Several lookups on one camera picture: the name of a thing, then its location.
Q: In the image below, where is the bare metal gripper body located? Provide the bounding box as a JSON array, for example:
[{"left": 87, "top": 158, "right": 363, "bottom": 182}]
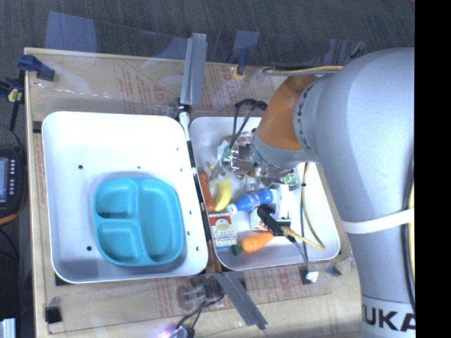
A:
[{"left": 221, "top": 142, "right": 300, "bottom": 189}]

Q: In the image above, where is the yellow banana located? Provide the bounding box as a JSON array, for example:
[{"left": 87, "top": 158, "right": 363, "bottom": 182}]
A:
[{"left": 213, "top": 176, "right": 233, "bottom": 213}]

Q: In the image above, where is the blue bottle with white cap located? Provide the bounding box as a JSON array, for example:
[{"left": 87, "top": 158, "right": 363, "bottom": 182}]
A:
[{"left": 226, "top": 187, "right": 275, "bottom": 215}]

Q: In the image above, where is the orange sausage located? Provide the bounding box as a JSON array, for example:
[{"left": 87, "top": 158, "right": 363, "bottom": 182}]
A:
[{"left": 197, "top": 170, "right": 216, "bottom": 213}]

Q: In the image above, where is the red and yellow carton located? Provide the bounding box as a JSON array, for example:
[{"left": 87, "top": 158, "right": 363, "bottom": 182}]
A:
[{"left": 208, "top": 213, "right": 237, "bottom": 250}]

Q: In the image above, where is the orange carrot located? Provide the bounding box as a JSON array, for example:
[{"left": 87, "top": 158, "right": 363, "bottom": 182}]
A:
[{"left": 230, "top": 231, "right": 276, "bottom": 256}]

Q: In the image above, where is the blue divided plate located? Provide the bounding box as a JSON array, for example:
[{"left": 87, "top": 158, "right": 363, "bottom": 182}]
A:
[{"left": 92, "top": 177, "right": 187, "bottom": 268}]

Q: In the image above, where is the white plastic tray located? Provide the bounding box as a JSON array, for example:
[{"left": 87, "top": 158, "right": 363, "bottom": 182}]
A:
[
  {"left": 41, "top": 110, "right": 209, "bottom": 284},
  {"left": 189, "top": 116, "right": 342, "bottom": 272}
]

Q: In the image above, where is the brown cardboard board red print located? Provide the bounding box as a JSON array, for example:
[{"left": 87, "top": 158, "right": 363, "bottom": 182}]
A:
[{"left": 30, "top": 55, "right": 340, "bottom": 332}]

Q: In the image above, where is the black cylinder on white bracket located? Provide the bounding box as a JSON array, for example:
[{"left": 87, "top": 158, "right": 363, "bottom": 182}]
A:
[{"left": 256, "top": 184, "right": 293, "bottom": 237}]

